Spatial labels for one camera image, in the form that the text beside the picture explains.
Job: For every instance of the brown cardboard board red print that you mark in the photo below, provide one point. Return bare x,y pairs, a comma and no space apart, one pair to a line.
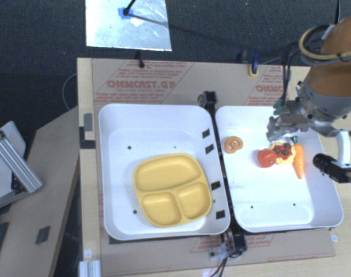
163,82

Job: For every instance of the white plastic tray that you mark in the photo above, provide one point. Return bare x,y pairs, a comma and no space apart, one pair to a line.
273,200
120,169

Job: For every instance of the black cylinder on white bracket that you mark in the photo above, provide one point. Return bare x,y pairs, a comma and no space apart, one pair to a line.
331,166

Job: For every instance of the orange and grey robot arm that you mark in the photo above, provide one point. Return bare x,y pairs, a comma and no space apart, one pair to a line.
333,68

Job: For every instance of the yellow divided plate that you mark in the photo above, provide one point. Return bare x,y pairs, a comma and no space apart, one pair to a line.
169,189

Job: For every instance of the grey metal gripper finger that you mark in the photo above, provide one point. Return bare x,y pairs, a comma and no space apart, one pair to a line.
271,130
285,134

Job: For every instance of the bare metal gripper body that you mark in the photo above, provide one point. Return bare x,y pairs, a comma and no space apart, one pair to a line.
296,115

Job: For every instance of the orange pretzel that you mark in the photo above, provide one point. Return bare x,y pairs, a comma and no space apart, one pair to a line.
230,147

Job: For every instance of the orange carrot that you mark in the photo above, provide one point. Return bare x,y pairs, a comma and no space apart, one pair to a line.
299,160

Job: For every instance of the red tomato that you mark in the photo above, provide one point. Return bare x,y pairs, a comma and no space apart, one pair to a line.
266,158

